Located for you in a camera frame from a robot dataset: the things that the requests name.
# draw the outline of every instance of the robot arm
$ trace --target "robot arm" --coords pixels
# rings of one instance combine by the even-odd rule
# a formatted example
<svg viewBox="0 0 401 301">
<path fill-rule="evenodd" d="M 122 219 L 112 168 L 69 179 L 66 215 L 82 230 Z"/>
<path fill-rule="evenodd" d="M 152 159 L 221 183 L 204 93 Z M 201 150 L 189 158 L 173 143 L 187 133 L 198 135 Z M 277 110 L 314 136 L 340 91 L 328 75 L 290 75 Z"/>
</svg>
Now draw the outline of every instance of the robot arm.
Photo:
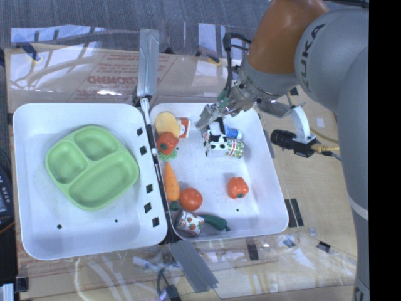
<svg viewBox="0 0 401 301">
<path fill-rule="evenodd" d="M 368 0 L 332 1 L 358 7 L 329 11 L 323 0 L 271 0 L 238 70 L 238 81 L 232 85 L 230 81 L 217 102 L 205 106 L 196 126 L 202 130 L 218 117 L 235 116 L 253 106 L 277 117 L 296 116 L 296 108 L 277 99 L 298 85 L 337 114 L 357 234 L 354 300 L 366 301 L 370 299 Z"/>
</svg>

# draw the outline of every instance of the gray carpet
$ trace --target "gray carpet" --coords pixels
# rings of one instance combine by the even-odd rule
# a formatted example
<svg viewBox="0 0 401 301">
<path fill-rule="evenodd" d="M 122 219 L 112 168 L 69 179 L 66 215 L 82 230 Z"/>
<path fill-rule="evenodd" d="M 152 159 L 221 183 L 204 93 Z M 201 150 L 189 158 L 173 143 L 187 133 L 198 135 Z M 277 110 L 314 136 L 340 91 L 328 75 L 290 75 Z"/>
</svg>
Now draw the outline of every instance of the gray carpet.
<svg viewBox="0 0 401 301">
<path fill-rule="evenodd" d="M 0 0 L 0 48 L 11 46 L 11 28 L 40 28 L 77 24 L 109 29 L 159 29 L 176 53 L 194 54 L 198 23 L 237 26 L 252 38 L 268 0 Z M 332 9 L 342 8 L 328 3 Z M 183 25 L 186 26 L 183 44 Z M 124 39 L 120 47 L 134 45 Z M 9 152 L 4 70 L 0 68 L 0 149 Z M 7 164 L 0 154 L 2 166 Z"/>
</svg>

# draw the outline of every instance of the red pepper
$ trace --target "red pepper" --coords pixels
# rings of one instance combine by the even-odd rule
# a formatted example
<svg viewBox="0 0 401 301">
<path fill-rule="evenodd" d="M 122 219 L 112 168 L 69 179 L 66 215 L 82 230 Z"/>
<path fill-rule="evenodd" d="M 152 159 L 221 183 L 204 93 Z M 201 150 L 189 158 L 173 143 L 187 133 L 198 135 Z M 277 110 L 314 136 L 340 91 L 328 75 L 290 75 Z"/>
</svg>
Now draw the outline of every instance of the red pepper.
<svg viewBox="0 0 401 301">
<path fill-rule="evenodd" d="M 178 138 L 171 132 L 160 135 L 157 140 L 157 149 L 165 155 L 170 155 L 178 144 Z"/>
<path fill-rule="evenodd" d="M 242 177 L 232 177 L 228 182 L 230 198 L 243 198 L 249 192 L 249 187 Z"/>
</svg>

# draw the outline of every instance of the toy carrot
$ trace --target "toy carrot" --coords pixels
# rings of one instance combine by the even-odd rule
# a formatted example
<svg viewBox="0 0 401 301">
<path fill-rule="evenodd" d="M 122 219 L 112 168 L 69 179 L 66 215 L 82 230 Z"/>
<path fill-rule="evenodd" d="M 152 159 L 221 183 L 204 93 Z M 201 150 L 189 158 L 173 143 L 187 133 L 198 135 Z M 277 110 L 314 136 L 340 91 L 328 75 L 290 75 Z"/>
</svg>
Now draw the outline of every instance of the toy carrot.
<svg viewBox="0 0 401 301">
<path fill-rule="evenodd" d="M 177 201 L 180 198 L 180 186 L 169 162 L 165 163 L 164 187 L 167 199 L 171 201 L 170 209 L 177 211 L 179 209 Z"/>
</svg>

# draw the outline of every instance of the green divided plate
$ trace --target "green divided plate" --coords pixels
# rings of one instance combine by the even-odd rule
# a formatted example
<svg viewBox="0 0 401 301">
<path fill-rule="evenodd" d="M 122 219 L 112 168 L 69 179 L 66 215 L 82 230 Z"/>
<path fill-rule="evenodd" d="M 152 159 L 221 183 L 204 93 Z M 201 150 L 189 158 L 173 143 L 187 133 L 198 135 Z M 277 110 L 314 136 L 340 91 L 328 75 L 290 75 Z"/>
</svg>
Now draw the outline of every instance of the green divided plate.
<svg viewBox="0 0 401 301">
<path fill-rule="evenodd" d="M 46 155 L 46 169 L 72 203 L 89 211 L 117 199 L 139 177 L 134 156 L 96 125 L 82 127 L 57 142 Z"/>
</svg>

